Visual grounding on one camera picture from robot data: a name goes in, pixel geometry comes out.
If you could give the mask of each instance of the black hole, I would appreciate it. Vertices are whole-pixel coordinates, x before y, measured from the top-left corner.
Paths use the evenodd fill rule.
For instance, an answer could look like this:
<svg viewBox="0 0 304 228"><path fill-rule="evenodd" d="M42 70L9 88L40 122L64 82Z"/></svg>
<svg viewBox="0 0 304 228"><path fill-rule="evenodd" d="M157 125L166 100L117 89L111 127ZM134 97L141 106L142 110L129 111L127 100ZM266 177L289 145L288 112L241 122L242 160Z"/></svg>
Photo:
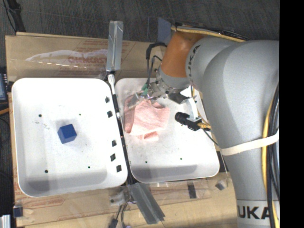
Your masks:
<svg viewBox="0 0 304 228"><path fill-rule="evenodd" d="M122 166L121 165L116 166L116 171L117 172L120 172L121 170L122 170Z"/></svg>
<svg viewBox="0 0 304 228"><path fill-rule="evenodd" d="M107 114L108 114L108 117L113 116L113 113L111 111L108 111Z"/></svg>
<svg viewBox="0 0 304 228"><path fill-rule="evenodd" d="M115 159L116 159L115 154L112 154L110 157L111 157L111 161L113 161L113 160L115 160Z"/></svg>

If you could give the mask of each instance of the cardboard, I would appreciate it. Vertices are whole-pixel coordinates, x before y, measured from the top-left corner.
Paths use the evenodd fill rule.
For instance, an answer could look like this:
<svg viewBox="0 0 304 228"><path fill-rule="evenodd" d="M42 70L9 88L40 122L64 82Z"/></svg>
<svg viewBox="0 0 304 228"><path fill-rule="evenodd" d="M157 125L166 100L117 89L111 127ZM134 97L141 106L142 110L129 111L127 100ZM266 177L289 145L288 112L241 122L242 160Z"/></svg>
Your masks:
<svg viewBox="0 0 304 228"><path fill-rule="evenodd" d="M125 77L147 77L145 51L149 43L146 42L123 42L122 65L121 70L116 73L116 81ZM70 50L77 53L91 53L98 51L98 57L101 61L98 63L90 63L83 59L75 59L69 62L68 54L51 55L45 61L35 57L35 55L61 50ZM99 77L103 76L103 69L106 66L106 39L95 38L78 38L57 35L43 35L30 33L17 33L16 36L6 36L7 51L7 71L9 81L16 81L23 77ZM153 55L162 57L163 48L155 48L152 50ZM18 185L17 177L17 161L16 161L16 143L14 133L14 117L12 109L12 98L9 93L9 115L11 129L11 147L13 160L14 175L14 194L15 206L23 207L23 216L17 218L17 227L108 227L111 219L116 215L118 210L117 203L112 204L110 199L113 195L121 193L126 187L117 187L106 190L91 190L78 193L69 193L64 195L55 195L50 197L33 198L25 195ZM206 220L216 221L223 224L223 220L236 220L236 205L233 186L219 194L220 197L214 198L212 190L218 179L223 176L217 175L207 180L193 181L197 192L197 199L190 201L187 182L171 182L162 185L151 185L151 193L157 200L161 208L164 210L166 217L169 218L168 225L173 224L173 220L177 221L177 215L181 219L189 220L188 224L192 224L189 212L178 212L181 210L192 210L197 207L197 219L206 218ZM208 205L213 206L212 212L200 211L200 209L209 210ZM145 221L136 205L130 205L125 214L125 220L130 221L133 225L146 227Z"/></svg>

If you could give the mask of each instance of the cardboard box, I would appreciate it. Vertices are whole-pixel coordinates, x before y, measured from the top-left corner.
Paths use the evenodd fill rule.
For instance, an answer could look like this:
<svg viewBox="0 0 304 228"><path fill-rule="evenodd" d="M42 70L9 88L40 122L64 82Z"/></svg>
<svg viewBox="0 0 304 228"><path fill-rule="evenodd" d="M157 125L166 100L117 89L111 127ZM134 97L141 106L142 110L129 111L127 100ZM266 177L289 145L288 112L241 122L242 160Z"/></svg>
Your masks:
<svg viewBox="0 0 304 228"><path fill-rule="evenodd" d="M146 77L145 50L149 43L145 42L123 42L121 70L116 73L116 80L124 77ZM56 35L40 35L29 33L18 33L17 36L6 37L7 70L8 79L11 82L24 77L104 77L106 66L106 39L77 38ZM163 51L155 48L152 55L162 57ZM116 214L118 203L114 205L110 202L113 195L120 194L126 189L125 186L105 190L91 190L64 195L33 198L25 195L19 188L17 177L16 144L14 133L14 118L12 109L12 98L9 93L9 114L11 127L11 147L13 157L15 206L23 208L23 216L17 218L17 226L30 227L108 227L111 218ZM170 206L175 203L189 203L187 209L191 209L192 203L198 200L212 200L212 190L218 179L193 181L197 192L197 199L190 199L186 181L172 182L163 185L151 185L151 193L157 200L166 216L178 214L183 219L191 217L182 216L178 206ZM236 222L236 209L233 186L223 192L227 202L214 199L214 209L219 202L225 202L228 206L207 212L206 216L213 220L213 224L228 220ZM128 219L133 224L145 222L136 205L131 205L132 212L126 213ZM106 224L100 225L100 219Z"/></svg>

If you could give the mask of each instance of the pink towel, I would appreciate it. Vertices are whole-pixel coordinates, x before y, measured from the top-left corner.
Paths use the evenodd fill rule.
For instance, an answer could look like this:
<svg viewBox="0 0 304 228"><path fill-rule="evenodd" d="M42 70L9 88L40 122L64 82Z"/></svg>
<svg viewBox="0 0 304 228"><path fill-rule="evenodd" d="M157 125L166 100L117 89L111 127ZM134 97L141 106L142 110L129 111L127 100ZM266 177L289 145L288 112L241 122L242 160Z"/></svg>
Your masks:
<svg viewBox="0 0 304 228"><path fill-rule="evenodd" d="M128 108L132 96L124 102L124 128L140 139L158 140L158 131L166 129L170 109L150 100L141 101L136 107Z"/></svg>

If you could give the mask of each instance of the white tape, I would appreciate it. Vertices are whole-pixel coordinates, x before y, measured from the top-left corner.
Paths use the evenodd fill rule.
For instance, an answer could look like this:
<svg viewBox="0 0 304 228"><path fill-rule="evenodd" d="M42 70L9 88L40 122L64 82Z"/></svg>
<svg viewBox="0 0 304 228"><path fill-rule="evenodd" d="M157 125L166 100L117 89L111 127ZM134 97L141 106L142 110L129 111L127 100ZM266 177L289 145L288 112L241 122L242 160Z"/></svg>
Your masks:
<svg viewBox="0 0 304 228"><path fill-rule="evenodd" d="M233 155L233 154L242 153L244 151L258 149L258 148L262 148L263 146L271 145L279 140L280 138L279 132L280 131L278 129L275 135L263 139L257 139L257 140L241 143L233 147L220 149L220 152L222 153L222 155Z"/></svg>

